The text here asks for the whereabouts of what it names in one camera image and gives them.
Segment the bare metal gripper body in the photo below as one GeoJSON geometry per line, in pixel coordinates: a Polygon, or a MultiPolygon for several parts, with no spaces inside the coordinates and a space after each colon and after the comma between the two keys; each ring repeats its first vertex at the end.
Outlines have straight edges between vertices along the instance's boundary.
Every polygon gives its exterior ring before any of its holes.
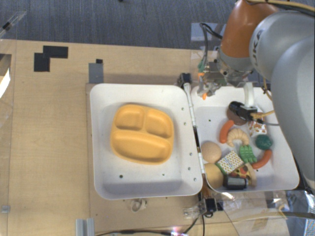
{"type": "Polygon", "coordinates": [[[203,82],[206,85],[216,84],[242,87],[250,71],[238,71],[222,62],[209,62],[204,69],[203,82]]]}

